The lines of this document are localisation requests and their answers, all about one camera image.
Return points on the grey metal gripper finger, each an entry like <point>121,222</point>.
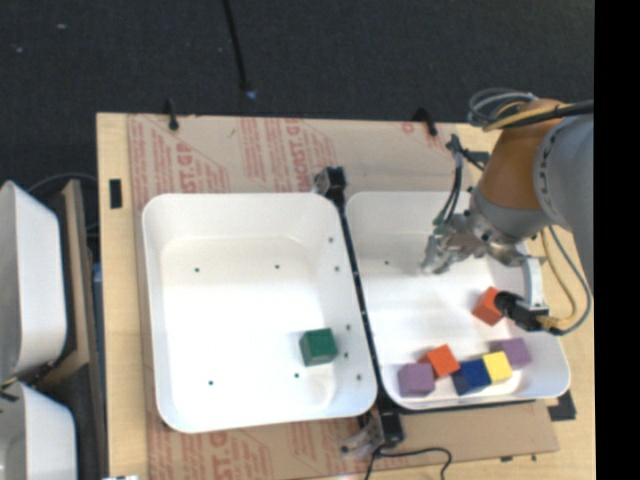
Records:
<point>445,264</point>
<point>430,254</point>

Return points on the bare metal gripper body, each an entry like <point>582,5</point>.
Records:
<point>475,242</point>

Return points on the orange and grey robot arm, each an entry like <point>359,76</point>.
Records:
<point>520,178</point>

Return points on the white plastic tray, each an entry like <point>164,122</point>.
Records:
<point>240,318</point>
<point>425,313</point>

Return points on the orange cube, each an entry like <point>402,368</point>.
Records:
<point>486,308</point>
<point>442,360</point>

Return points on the purple cube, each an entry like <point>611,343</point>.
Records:
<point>416,380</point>
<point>516,352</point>

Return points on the blue cube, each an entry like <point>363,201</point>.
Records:
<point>472,375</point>

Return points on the yellow cube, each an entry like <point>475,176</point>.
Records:
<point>498,366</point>

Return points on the green cube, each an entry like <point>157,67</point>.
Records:
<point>318,347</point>

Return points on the brown cardboard board red print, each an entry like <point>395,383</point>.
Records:
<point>280,153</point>

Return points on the black cylinder on white bracket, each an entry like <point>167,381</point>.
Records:
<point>520,309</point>

